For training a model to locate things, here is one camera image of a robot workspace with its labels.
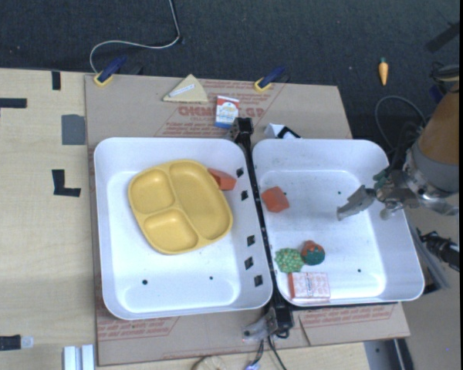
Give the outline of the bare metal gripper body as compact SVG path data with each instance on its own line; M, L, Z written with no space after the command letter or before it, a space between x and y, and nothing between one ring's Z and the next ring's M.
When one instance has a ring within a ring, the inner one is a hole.
M382 170L374 176L374 190L381 203L401 202L402 210L423 207L445 216L459 214L459 206L447 201L451 192L437 188L418 170Z

